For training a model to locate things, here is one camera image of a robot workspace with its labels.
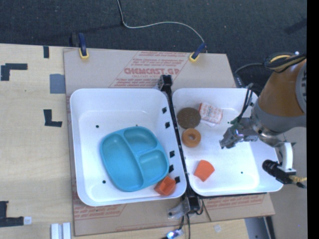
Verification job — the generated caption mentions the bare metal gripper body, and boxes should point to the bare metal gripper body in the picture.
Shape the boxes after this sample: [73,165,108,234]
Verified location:
[225,117,285,148]

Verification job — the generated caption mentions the white plastic tray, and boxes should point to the white plastic tray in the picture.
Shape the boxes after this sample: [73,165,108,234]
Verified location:
[69,88,188,207]
[171,87,285,197]

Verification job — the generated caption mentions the orange and white packet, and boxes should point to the orange and white packet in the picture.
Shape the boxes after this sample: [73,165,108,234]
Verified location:
[198,102,224,128]

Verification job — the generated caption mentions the orange wedge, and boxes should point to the orange wedge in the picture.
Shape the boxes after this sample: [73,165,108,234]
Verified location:
[193,159,216,183]

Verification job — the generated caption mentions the orange doughnut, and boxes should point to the orange doughnut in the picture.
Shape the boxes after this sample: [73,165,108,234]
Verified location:
[181,127,202,148]

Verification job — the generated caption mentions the brown round biscuit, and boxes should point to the brown round biscuit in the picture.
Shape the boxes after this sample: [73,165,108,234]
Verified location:
[176,107,202,130]

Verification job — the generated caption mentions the thin black rod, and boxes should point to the thin black rod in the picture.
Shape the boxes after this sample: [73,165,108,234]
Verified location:
[165,90,195,198]

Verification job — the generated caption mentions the orange cube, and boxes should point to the orange cube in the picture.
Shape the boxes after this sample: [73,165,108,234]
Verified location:
[154,175,177,197]

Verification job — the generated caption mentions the blue divided plate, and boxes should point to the blue divided plate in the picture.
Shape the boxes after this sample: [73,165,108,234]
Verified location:
[99,125,170,193]

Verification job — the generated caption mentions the brown cardboard board red print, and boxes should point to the brown cardboard board red print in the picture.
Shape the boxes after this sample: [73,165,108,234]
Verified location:
[63,48,276,237]

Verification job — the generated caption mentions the black cylinder on white bracket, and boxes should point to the black cylinder on white bracket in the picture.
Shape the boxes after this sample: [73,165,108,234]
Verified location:
[262,141,298,185]

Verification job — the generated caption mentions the black block with thin wires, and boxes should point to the black block with thin wires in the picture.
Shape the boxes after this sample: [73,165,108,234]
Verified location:
[159,74,173,92]
[183,195,202,214]

